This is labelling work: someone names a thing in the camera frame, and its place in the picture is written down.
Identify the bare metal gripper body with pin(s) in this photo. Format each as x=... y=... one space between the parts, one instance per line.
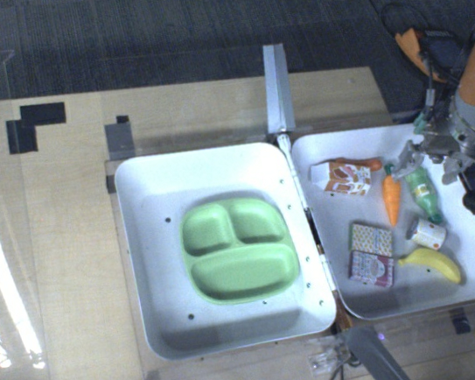
x=442 y=141

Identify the pale wood board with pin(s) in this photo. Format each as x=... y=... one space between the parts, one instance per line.
x=208 y=114

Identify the yellow banana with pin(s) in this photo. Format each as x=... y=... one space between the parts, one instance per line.
x=436 y=262

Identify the white and orange carton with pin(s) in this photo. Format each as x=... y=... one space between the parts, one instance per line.
x=342 y=178

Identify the white can with orange dots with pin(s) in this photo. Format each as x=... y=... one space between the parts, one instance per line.
x=429 y=235

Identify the white plastic tray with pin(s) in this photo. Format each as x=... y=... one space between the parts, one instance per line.
x=155 y=259
x=474 y=264

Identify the green plastic bottle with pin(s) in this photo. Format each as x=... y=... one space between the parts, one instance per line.
x=423 y=192

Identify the pink and white carton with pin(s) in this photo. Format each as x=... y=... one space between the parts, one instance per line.
x=371 y=270

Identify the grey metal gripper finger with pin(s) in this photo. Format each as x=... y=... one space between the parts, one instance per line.
x=408 y=158
x=453 y=170

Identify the yellow patterned packet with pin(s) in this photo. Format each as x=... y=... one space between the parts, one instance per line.
x=371 y=239

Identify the orange carrot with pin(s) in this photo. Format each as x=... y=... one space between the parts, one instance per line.
x=393 y=199

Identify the green divided plate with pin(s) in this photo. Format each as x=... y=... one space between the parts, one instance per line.
x=242 y=268

